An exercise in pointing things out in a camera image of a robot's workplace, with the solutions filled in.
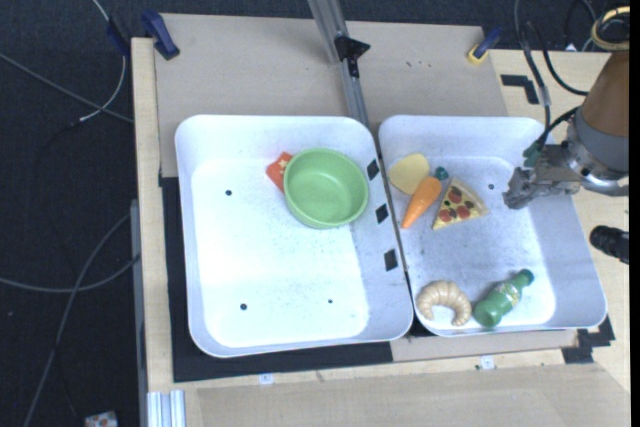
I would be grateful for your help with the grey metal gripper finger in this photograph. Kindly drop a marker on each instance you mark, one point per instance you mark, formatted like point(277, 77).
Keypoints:
point(519, 177)
point(515, 200)

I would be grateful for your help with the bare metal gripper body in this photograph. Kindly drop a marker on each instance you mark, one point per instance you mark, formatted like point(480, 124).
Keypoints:
point(555, 175)

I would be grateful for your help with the pizza slice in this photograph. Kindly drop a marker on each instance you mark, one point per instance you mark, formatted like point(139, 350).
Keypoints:
point(457, 207)

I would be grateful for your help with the white plastic tray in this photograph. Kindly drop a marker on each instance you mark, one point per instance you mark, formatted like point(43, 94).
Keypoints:
point(500, 260)
point(270, 265)

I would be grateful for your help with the orange carrot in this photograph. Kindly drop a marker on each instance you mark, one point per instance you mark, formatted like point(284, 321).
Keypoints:
point(422, 200)

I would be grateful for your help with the green bottle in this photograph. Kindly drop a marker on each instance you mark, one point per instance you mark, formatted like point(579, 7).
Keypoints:
point(497, 302)

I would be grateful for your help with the pale yellow biscuit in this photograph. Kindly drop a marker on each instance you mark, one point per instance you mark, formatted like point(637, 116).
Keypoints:
point(407, 172)

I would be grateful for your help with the beige croissant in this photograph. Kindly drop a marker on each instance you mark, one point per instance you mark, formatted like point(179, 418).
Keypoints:
point(445, 295)

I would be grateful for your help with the thin black rod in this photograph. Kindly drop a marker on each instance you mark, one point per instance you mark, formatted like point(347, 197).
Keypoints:
point(395, 214)

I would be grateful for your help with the green bowl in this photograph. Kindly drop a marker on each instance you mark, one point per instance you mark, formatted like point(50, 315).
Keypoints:
point(325, 187)

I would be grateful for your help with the orange star-print packet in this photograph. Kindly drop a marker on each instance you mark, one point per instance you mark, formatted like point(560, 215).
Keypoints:
point(276, 171)

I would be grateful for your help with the brown cardboard board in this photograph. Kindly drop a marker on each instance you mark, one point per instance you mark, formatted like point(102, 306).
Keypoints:
point(250, 75)

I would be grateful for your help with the white printed packet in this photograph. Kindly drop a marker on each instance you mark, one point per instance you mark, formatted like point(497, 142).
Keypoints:
point(101, 420)

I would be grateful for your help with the black cylinder on white bracket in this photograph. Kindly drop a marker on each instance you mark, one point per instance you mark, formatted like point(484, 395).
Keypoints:
point(611, 240)

